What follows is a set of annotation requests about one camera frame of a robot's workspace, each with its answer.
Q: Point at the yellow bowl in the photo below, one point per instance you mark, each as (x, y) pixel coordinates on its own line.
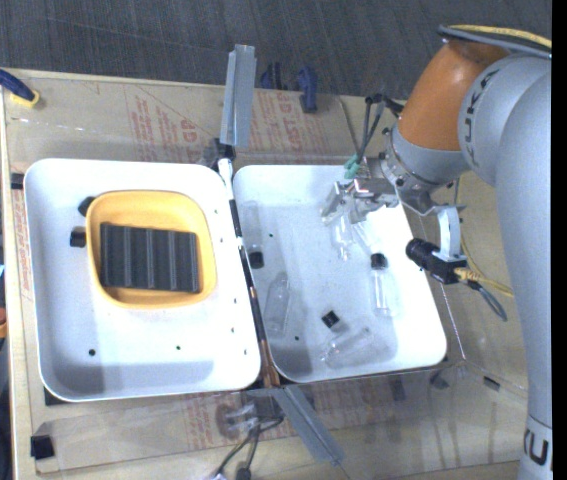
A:
(148, 208)

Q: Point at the clear plastic bottle, black cap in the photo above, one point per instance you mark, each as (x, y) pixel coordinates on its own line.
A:
(254, 238)
(384, 288)

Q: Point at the brown cardboard board, red print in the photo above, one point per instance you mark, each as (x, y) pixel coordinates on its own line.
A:
(113, 113)

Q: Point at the black bottle cap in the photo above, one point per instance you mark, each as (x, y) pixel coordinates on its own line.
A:
(330, 319)
(86, 206)
(78, 237)

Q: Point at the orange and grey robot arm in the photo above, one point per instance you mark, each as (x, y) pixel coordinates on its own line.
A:
(508, 133)

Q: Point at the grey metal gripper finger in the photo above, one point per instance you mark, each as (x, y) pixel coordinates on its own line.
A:
(332, 205)
(363, 212)

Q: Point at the black ribbed rectangular block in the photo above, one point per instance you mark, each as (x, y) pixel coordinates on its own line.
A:
(148, 258)

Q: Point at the white plastic tray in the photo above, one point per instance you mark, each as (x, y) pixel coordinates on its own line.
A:
(308, 248)
(138, 348)

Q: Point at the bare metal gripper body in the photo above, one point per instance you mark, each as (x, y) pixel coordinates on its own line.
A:
(380, 180)

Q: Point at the thin black and white rod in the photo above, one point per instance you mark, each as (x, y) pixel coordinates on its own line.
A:
(244, 258)

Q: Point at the black cylinder on white bracket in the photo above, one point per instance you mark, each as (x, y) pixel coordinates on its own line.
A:
(430, 258)

